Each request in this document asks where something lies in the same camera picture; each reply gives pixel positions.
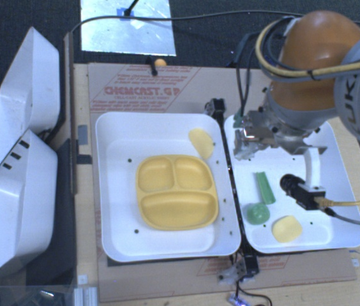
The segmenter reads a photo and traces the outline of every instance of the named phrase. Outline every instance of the table surface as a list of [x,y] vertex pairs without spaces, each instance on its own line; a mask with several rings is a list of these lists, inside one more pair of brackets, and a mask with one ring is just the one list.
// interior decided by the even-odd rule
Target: table surface
[[[75,65],[75,123],[88,124],[88,70],[87,65]],[[336,134],[336,139],[345,163],[349,180],[356,199],[360,199],[360,151],[356,140],[343,127],[338,119],[329,121]],[[91,144],[82,147],[81,154],[92,154]],[[97,285],[97,260],[96,260],[96,233],[94,225],[93,202],[93,174],[90,164],[80,164],[77,167],[78,193],[75,195],[75,210],[77,223],[77,274],[86,274],[88,283]],[[272,299],[274,306],[295,305],[360,305],[360,247],[354,249],[352,257],[357,259],[359,266],[356,268],[357,280],[345,282],[332,282],[323,284],[289,286],[280,288],[257,289],[251,293],[267,295]],[[103,303],[102,306],[180,306],[180,305],[229,305],[227,298],[230,293],[211,293],[190,296],[175,296],[169,298],[153,298],[132,300],[127,302]],[[247,302],[254,305],[267,305],[262,298],[242,296]]]

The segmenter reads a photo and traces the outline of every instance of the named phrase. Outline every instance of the yellow plate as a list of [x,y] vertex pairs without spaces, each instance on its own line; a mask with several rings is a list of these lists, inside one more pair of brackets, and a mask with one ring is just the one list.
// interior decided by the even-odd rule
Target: yellow plate
[[140,214],[159,230],[191,230],[207,226],[218,215],[213,175],[194,156],[164,155],[145,159],[137,168]]

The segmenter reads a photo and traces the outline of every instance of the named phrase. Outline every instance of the small orange object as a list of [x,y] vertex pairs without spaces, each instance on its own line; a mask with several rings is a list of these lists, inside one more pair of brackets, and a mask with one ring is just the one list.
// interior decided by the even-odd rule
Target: small orange object
[[156,59],[154,61],[155,66],[167,66],[167,62],[164,59]]

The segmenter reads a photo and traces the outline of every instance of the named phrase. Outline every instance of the black connector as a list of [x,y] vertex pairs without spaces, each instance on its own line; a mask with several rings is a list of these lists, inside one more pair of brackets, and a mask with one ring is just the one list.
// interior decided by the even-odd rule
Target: black connector
[[319,210],[319,204],[316,203],[315,197],[325,197],[325,191],[307,191],[300,184],[305,181],[294,175],[284,175],[281,178],[281,188],[290,197],[296,200],[296,203],[302,206],[305,210]]

